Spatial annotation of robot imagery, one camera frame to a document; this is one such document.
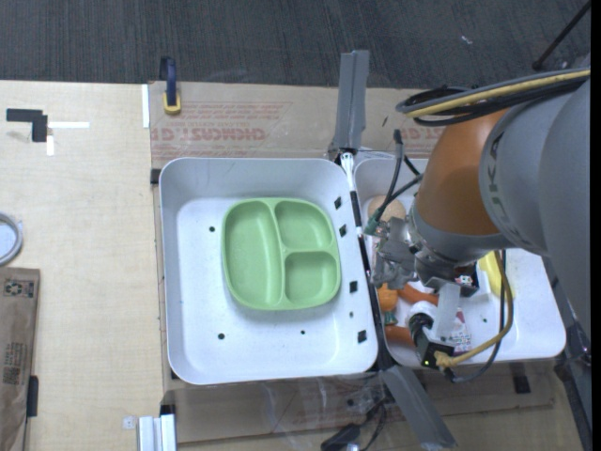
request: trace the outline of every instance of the barcode label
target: barcode label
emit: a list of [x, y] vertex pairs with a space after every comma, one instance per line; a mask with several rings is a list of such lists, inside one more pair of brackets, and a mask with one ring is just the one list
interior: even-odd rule
[[3, 384], [19, 384], [21, 378], [21, 369], [14, 365], [5, 365], [2, 369]]

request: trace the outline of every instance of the white ring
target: white ring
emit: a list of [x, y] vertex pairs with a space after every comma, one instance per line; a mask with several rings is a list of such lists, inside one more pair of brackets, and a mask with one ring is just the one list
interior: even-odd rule
[[8, 264], [14, 257], [16, 257], [17, 254], [19, 254], [19, 251], [21, 251], [21, 247], [23, 246], [23, 233], [19, 228], [17, 221], [15, 221], [12, 217], [4, 214], [3, 212], [0, 212], [0, 223], [8, 224], [8, 226], [15, 233], [16, 237], [15, 243], [12, 244], [12, 247], [10, 248], [8, 253], [4, 254], [3, 256], [0, 256], [0, 266], [4, 266], [5, 264]]

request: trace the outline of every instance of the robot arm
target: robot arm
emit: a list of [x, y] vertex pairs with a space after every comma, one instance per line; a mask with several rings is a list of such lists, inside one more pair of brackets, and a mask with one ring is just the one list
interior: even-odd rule
[[518, 247], [550, 259], [590, 337], [590, 86], [588, 69], [562, 91], [448, 125], [407, 217], [376, 231], [374, 284], [419, 279], [447, 300], [439, 312], [456, 309], [476, 290], [457, 279], [488, 252]]

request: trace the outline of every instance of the yellow cable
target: yellow cable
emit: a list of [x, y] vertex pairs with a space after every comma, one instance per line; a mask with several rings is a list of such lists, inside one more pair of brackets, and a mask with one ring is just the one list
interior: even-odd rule
[[532, 88], [557, 84], [558, 82], [577, 79], [579, 77], [585, 77], [587, 75], [591, 75], [590, 69], [573, 71], [569, 73], [561, 73], [559, 75], [552, 75], [550, 77], [543, 77], [539, 79], [532, 79], [526, 82], [520, 82], [518, 84], [510, 84], [508, 86], [500, 86], [497, 88], [491, 88], [490, 90], [485, 90], [483, 92], [477, 92], [475, 94], [468, 95], [467, 97], [457, 97], [456, 99], [452, 99], [450, 101], [444, 101], [441, 103], [430, 105], [429, 107], [424, 107], [422, 109], [406, 112], [405, 115], [411, 118], [427, 116], [429, 114], [435, 114], [436, 112], [442, 112], [443, 110], [454, 109], [460, 105], [476, 103], [477, 101], [483, 101], [492, 97], [501, 97], [503, 95], [511, 94], [522, 90], [530, 90]]
[[459, 363], [466, 361], [472, 356], [479, 354], [483, 350], [487, 350], [491, 346], [494, 346], [499, 342], [503, 337], [509, 333], [511, 326], [514, 323], [514, 297], [511, 287], [509, 286], [509, 280], [507, 279], [507, 274], [505, 274], [505, 269], [502, 265], [501, 253], [499, 251], [495, 252], [495, 258], [497, 259], [497, 266], [499, 266], [499, 272], [501, 273], [501, 281], [505, 286], [505, 296], [507, 299], [507, 321], [503, 326], [503, 329], [491, 339], [488, 339], [485, 343], [481, 344], [477, 348], [466, 352], [465, 354], [461, 354], [460, 356], [451, 357], [446, 352], [442, 352], [437, 350], [434, 352], [434, 357], [436, 358], [436, 365], [438, 367], [455, 367]]

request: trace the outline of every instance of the wooden table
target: wooden table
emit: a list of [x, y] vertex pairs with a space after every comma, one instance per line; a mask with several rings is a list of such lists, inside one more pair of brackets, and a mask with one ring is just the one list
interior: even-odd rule
[[[136, 416], [157, 415], [163, 395], [150, 136], [137, 85], [0, 82], [6, 108], [42, 110], [54, 155], [31, 126], [0, 117], [0, 210], [23, 223], [10, 266], [41, 270], [34, 374], [38, 415], [26, 449], [136, 449]], [[562, 385], [550, 372], [552, 406], [446, 420], [459, 449], [579, 449]], [[296, 443], [315, 443], [315, 433]], [[295, 449], [282, 437], [186, 449]], [[374, 449], [421, 449], [407, 423]]]

